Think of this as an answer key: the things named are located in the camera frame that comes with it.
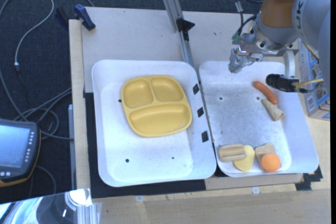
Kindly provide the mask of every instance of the white tray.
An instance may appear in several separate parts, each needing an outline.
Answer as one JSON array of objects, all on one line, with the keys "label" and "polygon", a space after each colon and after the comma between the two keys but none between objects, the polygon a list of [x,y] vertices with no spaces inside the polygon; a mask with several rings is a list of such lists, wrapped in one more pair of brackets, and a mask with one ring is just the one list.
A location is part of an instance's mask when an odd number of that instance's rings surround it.
[{"label": "white tray", "polygon": [[[130,79],[167,75],[185,91],[193,120],[186,130],[155,138],[139,137],[131,130],[121,100],[122,86]],[[213,175],[216,158],[195,70],[180,61],[101,60],[92,68],[96,114],[98,170],[113,187],[177,180],[204,179]]]},{"label": "white tray", "polygon": [[285,113],[275,122],[261,103],[265,96],[252,86],[256,80],[265,83],[268,74],[283,74],[284,65],[256,62],[232,74],[228,64],[207,61],[199,68],[217,163],[222,172],[232,177],[269,174],[261,170],[256,159],[246,173],[238,170],[233,162],[222,162],[218,154],[223,145],[244,144],[255,148],[265,143],[275,146],[282,162],[281,168],[273,174],[314,172],[318,156],[298,94],[272,89],[278,98],[278,107]]}]

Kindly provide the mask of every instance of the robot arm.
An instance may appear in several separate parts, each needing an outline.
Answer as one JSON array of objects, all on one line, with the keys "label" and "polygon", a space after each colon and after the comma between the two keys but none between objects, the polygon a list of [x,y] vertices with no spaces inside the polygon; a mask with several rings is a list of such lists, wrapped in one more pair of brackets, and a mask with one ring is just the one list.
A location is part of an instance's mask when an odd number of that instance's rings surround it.
[{"label": "robot arm", "polygon": [[241,71],[264,56],[282,56],[285,74],[270,75],[266,82],[282,91],[297,91],[291,44],[300,38],[319,51],[324,84],[330,96],[330,4],[331,0],[264,0],[249,33],[241,35],[232,49],[229,70]]}]

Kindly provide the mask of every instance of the white cable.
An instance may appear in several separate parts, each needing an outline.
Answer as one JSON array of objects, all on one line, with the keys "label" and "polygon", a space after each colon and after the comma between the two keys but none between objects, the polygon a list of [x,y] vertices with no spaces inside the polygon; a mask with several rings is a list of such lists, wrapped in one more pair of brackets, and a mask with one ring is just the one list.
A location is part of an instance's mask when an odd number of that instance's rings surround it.
[{"label": "white cable", "polygon": [[51,15],[52,15],[52,12],[54,11],[54,7],[55,7],[55,3],[54,3],[54,0],[51,0],[51,11],[50,13],[48,14],[47,17],[45,17],[42,21],[40,21],[37,25],[35,25],[34,27],[32,27],[30,30],[28,30],[24,35],[23,37],[21,38],[19,44],[17,45],[17,48],[16,48],[16,52],[15,52],[15,59],[14,59],[14,66],[17,70],[19,70],[19,63],[17,61],[17,56],[18,56],[18,52],[19,52],[19,48],[23,42],[23,40],[25,39],[25,37],[31,32],[33,31],[35,28],[39,27],[41,24],[43,24]]}]

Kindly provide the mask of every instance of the toy hot dog bun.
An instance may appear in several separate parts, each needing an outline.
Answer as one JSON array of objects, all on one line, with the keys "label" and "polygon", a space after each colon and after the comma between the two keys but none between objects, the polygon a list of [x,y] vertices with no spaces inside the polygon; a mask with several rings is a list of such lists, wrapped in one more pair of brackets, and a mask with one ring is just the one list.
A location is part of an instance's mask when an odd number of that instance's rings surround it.
[{"label": "toy hot dog bun", "polygon": [[272,104],[278,104],[278,99],[275,94],[263,83],[260,81],[253,82],[253,87],[261,91]]}]

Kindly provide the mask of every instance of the dark background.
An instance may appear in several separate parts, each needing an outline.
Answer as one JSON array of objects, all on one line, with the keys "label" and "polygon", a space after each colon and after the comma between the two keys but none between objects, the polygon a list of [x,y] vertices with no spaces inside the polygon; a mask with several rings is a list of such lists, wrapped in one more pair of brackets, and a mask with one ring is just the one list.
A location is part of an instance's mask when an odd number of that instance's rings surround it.
[{"label": "dark background", "polygon": [[[0,0],[0,6],[6,0]],[[165,9],[162,0],[91,0],[97,7]],[[55,9],[62,6],[70,18],[75,18],[74,6],[89,6],[86,0],[54,0]],[[237,12],[233,0],[180,0],[182,10],[201,12]],[[241,0],[244,13],[255,14],[260,4]],[[44,19],[51,9],[50,0],[11,0],[0,16],[0,69],[6,86],[21,111],[35,108],[71,87],[68,32],[55,20],[54,14],[32,31],[21,45],[18,62],[19,78],[14,68],[16,47],[23,35]],[[53,111],[58,115],[56,135],[69,136],[68,107],[71,96],[61,100]],[[40,113],[31,118],[36,120]],[[0,85],[0,118],[12,120],[17,113]],[[55,123],[48,115],[41,123],[46,130]],[[55,178],[57,192],[71,190],[69,141],[48,138],[42,141],[38,165]],[[34,171],[34,181],[0,189],[0,203],[53,193],[53,182],[40,169]]]}]

